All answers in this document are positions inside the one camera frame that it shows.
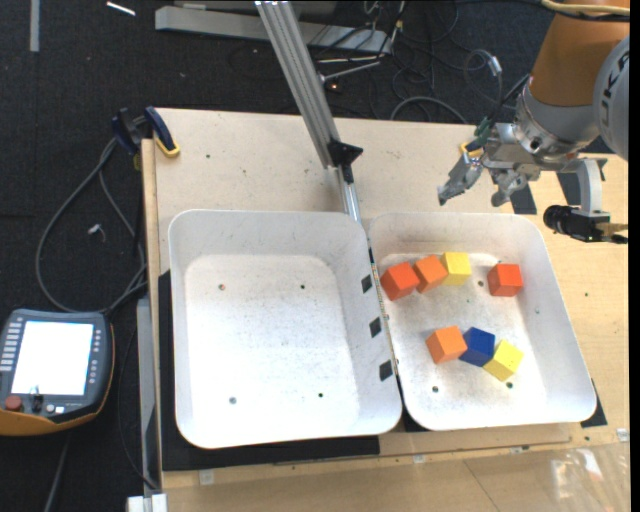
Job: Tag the pale wood board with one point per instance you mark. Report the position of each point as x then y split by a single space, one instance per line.
250 165

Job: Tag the white plastic tray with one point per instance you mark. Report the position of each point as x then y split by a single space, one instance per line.
270 340
480 400

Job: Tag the black cylinder on white bracket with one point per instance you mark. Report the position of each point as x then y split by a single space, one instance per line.
575 222

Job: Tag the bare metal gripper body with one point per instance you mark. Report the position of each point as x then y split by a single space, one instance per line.
507 150

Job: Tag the dark orange cube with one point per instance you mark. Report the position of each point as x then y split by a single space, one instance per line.
505 280
399 281

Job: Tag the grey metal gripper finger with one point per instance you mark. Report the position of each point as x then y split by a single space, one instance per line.
462 177
507 189

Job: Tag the yellow cube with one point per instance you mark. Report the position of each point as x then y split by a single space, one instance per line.
457 269
504 361

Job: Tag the blue cube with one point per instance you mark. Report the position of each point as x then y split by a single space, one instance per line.
479 345

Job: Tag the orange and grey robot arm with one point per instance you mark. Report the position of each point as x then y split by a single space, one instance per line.
570 65

